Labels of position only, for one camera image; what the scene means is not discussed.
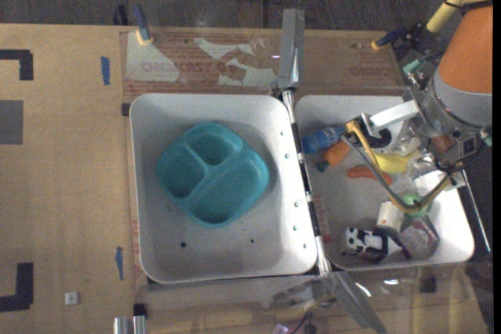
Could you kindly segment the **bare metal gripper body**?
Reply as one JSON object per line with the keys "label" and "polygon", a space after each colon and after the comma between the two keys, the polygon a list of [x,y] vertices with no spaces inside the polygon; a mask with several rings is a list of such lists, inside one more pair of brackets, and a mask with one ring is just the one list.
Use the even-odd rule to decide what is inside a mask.
{"label": "bare metal gripper body", "polygon": [[406,98],[418,108],[409,126],[436,164],[467,164],[478,154],[478,128],[456,119],[431,89],[411,86]]}

